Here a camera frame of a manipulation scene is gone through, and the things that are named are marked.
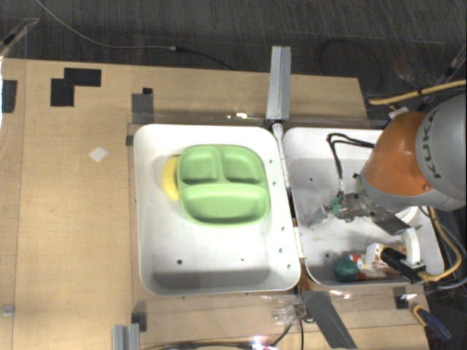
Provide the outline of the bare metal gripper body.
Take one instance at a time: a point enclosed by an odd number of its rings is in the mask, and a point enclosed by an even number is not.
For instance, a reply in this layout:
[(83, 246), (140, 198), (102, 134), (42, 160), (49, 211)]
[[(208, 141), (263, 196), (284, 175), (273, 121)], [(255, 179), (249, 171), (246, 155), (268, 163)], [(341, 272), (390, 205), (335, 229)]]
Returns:
[(356, 218), (371, 220), (374, 224), (386, 223), (397, 218), (395, 213), (386, 211), (372, 203), (365, 195), (357, 192), (337, 195), (335, 217), (345, 222)]

